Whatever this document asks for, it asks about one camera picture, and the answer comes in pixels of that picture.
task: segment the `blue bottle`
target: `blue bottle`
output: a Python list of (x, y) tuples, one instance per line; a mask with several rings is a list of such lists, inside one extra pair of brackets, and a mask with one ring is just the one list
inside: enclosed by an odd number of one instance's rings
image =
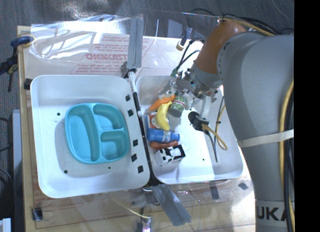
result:
[(169, 130), (148, 128), (146, 138), (150, 142), (168, 143), (180, 140), (180, 134), (174, 134)]

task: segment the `white strap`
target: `white strap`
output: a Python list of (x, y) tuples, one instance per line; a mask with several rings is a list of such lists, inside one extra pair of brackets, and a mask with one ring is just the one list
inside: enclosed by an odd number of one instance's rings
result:
[(295, 136), (295, 132), (294, 132), (294, 129), (292, 129), (292, 130), (286, 130), (286, 131), (282, 131), (274, 134), (238, 140), (237, 142), (239, 147), (246, 148), (246, 147), (257, 146), (260, 144), (282, 142), (282, 141), (291, 139), (294, 136)]

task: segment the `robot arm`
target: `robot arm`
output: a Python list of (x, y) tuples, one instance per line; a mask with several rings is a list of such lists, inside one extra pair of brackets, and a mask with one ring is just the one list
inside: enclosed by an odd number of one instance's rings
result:
[[(237, 140), (267, 139), (241, 146), (254, 184), (257, 232), (287, 231), (288, 214), (276, 212), (279, 204), (285, 206), (281, 140), (269, 140), (269, 135), (281, 130), (284, 98), (293, 80), (293, 35), (265, 36), (224, 21), (210, 33), (190, 70), (183, 78), (177, 77), (174, 85), (189, 103), (204, 103), (201, 114), (191, 112), (188, 116), (196, 130), (208, 123), (206, 102), (210, 98), (213, 102), (215, 90), (223, 85), (225, 107)], [(293, 187), (289, 192), (294, 201)]]

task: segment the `red object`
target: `red object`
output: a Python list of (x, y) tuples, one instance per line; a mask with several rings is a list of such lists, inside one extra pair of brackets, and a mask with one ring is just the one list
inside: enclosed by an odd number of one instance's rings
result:
[(169, 147), (175, 147), (175, 146), (178, 146), (178, 145), (179, 145), (179, 143), (176, 140), (168, 142), (168, 143), (160, 143), (160, 142), (157, 142), (157, 141), (151, 141), (150, 142), (150, 147), (155, 149), (155, 150), (162, 150), (162, 149), (166, 149), (166, 148), (169, 148)]

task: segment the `small can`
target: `small can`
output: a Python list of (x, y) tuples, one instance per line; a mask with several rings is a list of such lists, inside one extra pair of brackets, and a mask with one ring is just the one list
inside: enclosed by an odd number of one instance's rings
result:
[(176, 118), (181, 117), (182, 112), (186, 109), (187, 100), (182, 96), (176, 96), (172, 101), (168, 113)]

